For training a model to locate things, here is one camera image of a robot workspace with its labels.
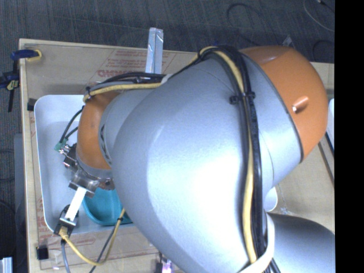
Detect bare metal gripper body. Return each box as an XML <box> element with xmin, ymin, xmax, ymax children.
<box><xmin>62</xmin><ymin>143</ymin><xmax>116</xmax><ymax>199</ymax></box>

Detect blue divided plate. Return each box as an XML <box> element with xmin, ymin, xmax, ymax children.
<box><xmin>82</xmin><ymin>187</ymin><xmax>134</xmax><ymax>227</ymax></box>

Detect white plastic tray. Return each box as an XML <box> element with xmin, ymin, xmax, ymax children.
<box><xmin>34</xmin><ymin>94</ymin><xmax>134</xmax><ymax>235</ymax></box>
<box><xmin>266</xmin><ymin>185</ymin><xmax>279</xmax><ymax>213</ymax></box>

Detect brown cardboard board red print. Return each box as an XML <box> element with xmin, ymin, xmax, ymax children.
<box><xmin>24</xmin><ymin>46</ymin><xmax>332</xmax><ymax>271</ymax></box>

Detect black cylinder on white bracket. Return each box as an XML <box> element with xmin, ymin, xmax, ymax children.
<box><xmin>53</xmin><ymin>187</ymin><xmax>87</xmax><ymax>236</ymax></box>

